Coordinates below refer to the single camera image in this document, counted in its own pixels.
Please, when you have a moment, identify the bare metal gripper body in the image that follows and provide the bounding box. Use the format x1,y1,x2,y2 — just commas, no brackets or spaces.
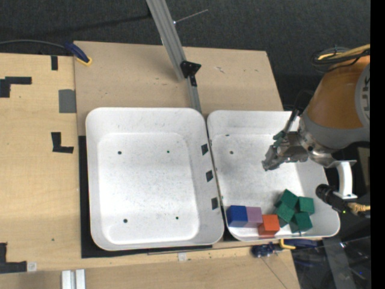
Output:
277,131,340,169

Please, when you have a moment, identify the black cylinder on white bracket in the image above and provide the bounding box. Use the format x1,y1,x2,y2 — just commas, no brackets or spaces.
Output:
315,160,359,214

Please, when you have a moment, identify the purple cube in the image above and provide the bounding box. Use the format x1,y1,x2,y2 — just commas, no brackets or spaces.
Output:
245,206,264,229

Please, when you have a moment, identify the blue cube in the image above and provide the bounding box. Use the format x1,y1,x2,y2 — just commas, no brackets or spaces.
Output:
226,205,249,228

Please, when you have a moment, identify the green cube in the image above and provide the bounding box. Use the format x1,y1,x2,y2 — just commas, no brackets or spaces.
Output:
297,196,316,215
274,202,297,223
292,211,313,232
280,188,300,210

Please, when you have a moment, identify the white plastic tray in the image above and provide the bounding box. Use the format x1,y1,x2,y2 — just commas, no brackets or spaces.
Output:
85,107,225,252
206,110,341,243

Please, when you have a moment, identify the orange cube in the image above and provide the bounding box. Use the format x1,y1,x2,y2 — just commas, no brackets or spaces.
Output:
257,214,281,238

